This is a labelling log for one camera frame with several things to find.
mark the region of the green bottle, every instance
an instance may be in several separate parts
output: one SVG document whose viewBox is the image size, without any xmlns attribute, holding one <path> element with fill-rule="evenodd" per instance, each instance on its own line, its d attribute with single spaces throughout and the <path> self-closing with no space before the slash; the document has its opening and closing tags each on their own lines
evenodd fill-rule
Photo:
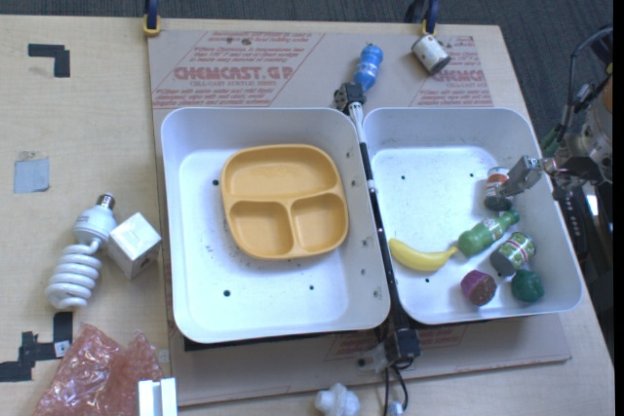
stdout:
<svg viewBox="0 0 624 416">
<path fill-rule="evenodd" d="M 513 208 L 501 213 L 498 217 L 486 218 L 470 231 L 459 236 L 457 245 L 466 256 L 481 253 L 488 246 L 500 240 L 507 228 L 520 220 L 520 214 Z"/>
</svg>

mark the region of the tray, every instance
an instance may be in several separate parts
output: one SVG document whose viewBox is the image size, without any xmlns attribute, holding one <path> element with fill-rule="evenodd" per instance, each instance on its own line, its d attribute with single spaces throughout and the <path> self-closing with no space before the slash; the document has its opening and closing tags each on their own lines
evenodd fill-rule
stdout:
<svg viewBox="0 0 624 416">
<path fill-rule="evenodd" d="M 234 241 L 256 258 L 320 255 L 349 229 L 340 174 L 332 158 L 308 144 L 234 153 L 221 170 L 221 194 Z"/>
<path fill-rule="evenodd" d="M 161 127 L 175 322 L 204 344 L 372 329 L 390 298 L 351 121 L 330 108 L 180 108 Z M 307 144 L 344 186 L 348 232 L 334 251 L 258 259 L 237 248 L 221 173 L 242 149 Z"/>
<path fill-rule="evenodd" d="M 482 219 L 488 169 L 511 168 L 523 155 L 540 157 L 527 120 L 504 108 L 378 108 L 364 121 L 370 163 L 386 237 L 421 250 L 444 250 Z M 393 262 L 401 304 L 427 324 L 492 320 L 556 313 L 581 298 L 581 277 L 559 206 L 547 175 L 514 199 L 520 221 L 497 244 L 466 258 L 456 253 L 435 273 Z M 545 295 L 528 304 L 517 300 L 511 277 L 496 274 L 489 254 L 515 230 L 530 235 L 536 254 L 526 268 L 538 273 Z M 471 304 L 460 291 L 471 270 L 491 274 L 494 298 Z"/>
</svg>

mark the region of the green can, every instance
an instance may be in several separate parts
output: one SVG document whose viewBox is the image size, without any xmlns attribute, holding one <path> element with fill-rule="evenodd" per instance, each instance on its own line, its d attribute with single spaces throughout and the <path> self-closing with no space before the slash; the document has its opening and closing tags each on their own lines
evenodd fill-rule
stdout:
<svg viewBox="0 0 624 416">
<path fill-rule="evenodd" d="M 489 256 L 489 263 L 501 276 L 512 276 L 534 254 L 533 240 L 525 233 L 515 232 Z"/>
</svg>

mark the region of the yellow divided plate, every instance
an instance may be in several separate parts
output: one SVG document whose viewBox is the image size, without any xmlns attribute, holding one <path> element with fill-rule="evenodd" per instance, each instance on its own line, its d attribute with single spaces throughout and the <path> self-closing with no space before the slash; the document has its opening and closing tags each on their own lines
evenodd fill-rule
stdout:
<svg viewBox="0 0 624 416">
<path fill-rule="evenodd" d="M 225 217 L 238 248 L 286 259 L 331 251 L 344 241 L 349 216 L 332 158 L 306 144 L 241 149 L 221 172 Z"/>
</svg>

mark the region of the blue bottle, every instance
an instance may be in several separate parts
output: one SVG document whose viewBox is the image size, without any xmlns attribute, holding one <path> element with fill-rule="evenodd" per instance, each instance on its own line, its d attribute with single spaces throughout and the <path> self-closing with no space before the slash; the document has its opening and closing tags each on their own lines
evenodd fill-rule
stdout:
<svg viewBox="0 0 624 416">
<path fill-rule="evenodd" d="M 370 89 L 377 78 L 379 65 L 383 61 L 383 51 L 376 45 L 369 44 L 362 49 L 360 62 L 355 68 L 353 81 L 361 84 L 364 92 Z"/>
</svg>

